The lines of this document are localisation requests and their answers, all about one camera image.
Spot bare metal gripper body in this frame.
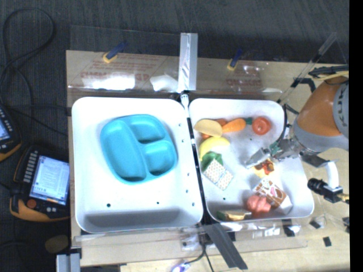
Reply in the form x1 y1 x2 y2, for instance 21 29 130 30
268 137 303 161

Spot yellow pizza slice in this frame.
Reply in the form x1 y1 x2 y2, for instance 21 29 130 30
251 158 276 179

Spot white plastic tray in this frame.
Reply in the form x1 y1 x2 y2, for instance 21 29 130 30
188 97 315 224
70 96 205 235

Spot orange doughnut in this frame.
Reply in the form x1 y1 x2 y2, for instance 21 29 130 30
251 116 272 136

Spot brown and white carton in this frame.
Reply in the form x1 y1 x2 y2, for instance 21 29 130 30
252 177 294 216

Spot orange carrot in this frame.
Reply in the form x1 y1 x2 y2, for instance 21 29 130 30
221 117 254 134

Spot white orange-patterned packet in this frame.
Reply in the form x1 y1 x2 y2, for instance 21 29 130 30
202 159 235 192

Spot pink toy sausages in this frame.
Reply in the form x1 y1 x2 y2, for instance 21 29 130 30
245 194 272 218

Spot yellow banana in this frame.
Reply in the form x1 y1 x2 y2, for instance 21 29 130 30
198 136 231 162

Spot green toy lettuce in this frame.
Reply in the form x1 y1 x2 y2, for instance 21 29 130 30
200 151 224 173

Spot toy sandwich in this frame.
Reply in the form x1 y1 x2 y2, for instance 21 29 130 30
216 209 253 222

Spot brown cardboard board, red print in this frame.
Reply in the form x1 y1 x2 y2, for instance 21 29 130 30
65 49 350 267

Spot blue divided plate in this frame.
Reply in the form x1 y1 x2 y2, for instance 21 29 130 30
99 113 179 185

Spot black cylinder on white bracket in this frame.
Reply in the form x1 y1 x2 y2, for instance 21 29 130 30
307 159 345 204

